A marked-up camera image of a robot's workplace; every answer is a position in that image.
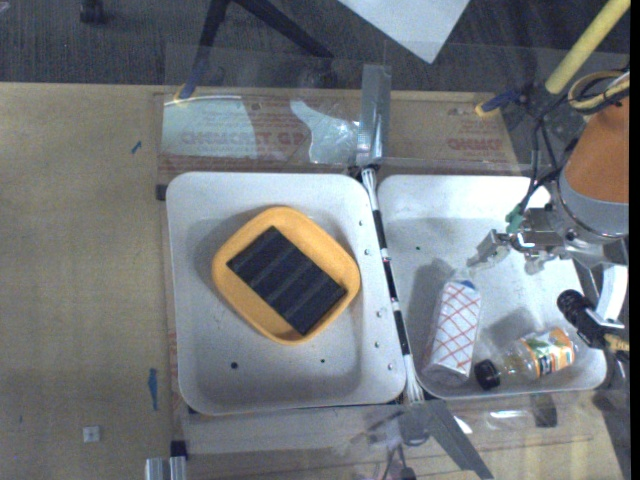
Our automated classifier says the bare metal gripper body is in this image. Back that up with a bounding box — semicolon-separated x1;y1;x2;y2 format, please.
509;206;629;270

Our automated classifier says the white plastic tray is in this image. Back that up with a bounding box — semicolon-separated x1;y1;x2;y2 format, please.
164;170;408;417
375;173;609;402

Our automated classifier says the white carton with red lattice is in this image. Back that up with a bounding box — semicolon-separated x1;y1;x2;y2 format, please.
420;277;484;389

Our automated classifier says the clear plastic bottle orange label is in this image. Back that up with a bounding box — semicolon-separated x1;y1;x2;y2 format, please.
473;326;577;392

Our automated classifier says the thin black and white rod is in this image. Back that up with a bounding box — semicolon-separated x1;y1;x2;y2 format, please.
359;166;427;405

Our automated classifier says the brown cardboard board red print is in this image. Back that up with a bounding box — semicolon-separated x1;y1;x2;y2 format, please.
151;86;604;455

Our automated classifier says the yellow foam tube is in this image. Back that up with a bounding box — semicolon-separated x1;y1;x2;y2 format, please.
543;0;631;96

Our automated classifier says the yellow plate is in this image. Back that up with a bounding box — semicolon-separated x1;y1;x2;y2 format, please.
210;205;363;347

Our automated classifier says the black cylinder on white bracket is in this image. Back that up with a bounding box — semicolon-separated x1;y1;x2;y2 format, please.
556;262;629;350

